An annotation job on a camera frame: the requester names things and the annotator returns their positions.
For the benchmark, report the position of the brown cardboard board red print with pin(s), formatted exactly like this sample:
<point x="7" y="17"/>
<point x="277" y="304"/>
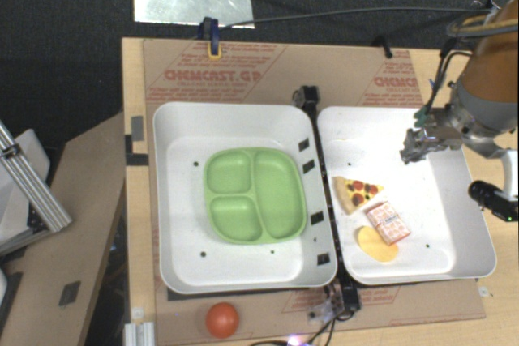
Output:
<point x="259" y="73"/>

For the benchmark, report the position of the black cylinder on white bracket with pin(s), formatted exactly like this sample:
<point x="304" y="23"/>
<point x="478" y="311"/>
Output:
<point x="492" y="196"/>

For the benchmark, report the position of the yellow round biscuit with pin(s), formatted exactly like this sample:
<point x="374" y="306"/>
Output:
<point x="371" y="245"/>

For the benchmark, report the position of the green divided plate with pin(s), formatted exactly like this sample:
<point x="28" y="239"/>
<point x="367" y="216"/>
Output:
<point x="275" y="194"/>

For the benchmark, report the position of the orange-red ball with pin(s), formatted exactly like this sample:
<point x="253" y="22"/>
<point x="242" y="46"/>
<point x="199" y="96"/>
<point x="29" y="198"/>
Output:
<point x="221" y="320"/>

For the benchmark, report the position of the white plastic tray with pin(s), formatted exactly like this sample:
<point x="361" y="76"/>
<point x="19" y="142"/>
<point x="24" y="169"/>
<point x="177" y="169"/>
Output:
<point x="243" y="267"/>
<point x="430" y="214"/>

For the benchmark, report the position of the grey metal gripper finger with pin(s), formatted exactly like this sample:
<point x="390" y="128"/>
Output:
<point x="410" y="155"/>
<point x="414" y="135"/>

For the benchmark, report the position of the orange and white carton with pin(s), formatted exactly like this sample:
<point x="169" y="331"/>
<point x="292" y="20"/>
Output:
<point x="388" y="223"/>

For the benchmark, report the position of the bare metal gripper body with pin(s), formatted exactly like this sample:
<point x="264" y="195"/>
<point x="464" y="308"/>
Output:
<point x="446" y="129"/>

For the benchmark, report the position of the toy pizza slice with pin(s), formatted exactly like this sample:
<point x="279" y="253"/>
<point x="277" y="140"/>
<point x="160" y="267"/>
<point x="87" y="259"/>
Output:
<point x="350" y="194"/>

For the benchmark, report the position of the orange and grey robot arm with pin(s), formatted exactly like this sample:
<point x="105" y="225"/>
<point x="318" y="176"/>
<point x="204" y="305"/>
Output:
<point x="492" y="65"/>

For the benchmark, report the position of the thin black and white rod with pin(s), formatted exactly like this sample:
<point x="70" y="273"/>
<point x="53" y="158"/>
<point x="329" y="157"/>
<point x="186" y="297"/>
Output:
<point x="324" y="174"/>

